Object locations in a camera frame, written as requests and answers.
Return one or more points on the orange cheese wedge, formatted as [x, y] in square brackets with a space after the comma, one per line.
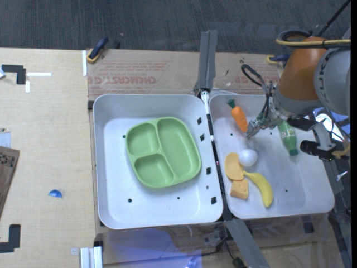
[240, 189]

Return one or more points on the black cylinder on white bracket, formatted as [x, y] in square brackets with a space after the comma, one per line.
[315, 149]

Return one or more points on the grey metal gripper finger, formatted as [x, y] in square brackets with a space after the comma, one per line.
[257, 127]
[250, 130]

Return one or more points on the white ball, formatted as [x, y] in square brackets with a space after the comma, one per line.
[248, 157]

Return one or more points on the orange carrot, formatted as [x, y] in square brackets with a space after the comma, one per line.
[240, 117]

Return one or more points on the green plastic bottle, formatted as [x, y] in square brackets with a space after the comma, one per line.
[287, 135]

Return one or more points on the yellow-orange flat round chip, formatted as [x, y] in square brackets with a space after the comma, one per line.
[232, 167]

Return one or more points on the brown cardboard board red print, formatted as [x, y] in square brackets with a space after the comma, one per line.
[156, 74]

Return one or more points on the yellow banana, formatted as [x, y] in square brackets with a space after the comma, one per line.
[263, 186]

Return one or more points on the brown cardboard piece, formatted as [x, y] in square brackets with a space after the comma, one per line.
[7, 172]

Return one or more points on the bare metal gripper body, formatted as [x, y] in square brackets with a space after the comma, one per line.
[274, 118]

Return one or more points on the green divided plate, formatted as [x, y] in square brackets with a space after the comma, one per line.
[173, 141]

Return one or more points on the white plastic tray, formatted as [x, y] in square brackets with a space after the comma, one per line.
[295, 183]
[167, 205]

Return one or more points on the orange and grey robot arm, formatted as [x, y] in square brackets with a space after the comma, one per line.
[301, 74]

